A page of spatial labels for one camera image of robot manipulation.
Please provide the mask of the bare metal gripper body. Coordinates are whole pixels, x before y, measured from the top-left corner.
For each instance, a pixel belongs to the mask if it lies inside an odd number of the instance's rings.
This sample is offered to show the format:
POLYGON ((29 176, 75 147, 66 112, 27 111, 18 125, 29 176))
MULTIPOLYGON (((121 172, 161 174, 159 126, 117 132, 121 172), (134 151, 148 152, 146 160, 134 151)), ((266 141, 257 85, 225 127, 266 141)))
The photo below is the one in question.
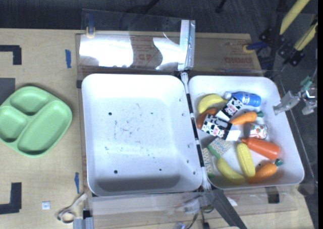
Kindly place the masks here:
POLYGON ((305 104, 316 104, 317 103, 317 88, 310 87, 307 90, 300 90, 299 96, 305 104))

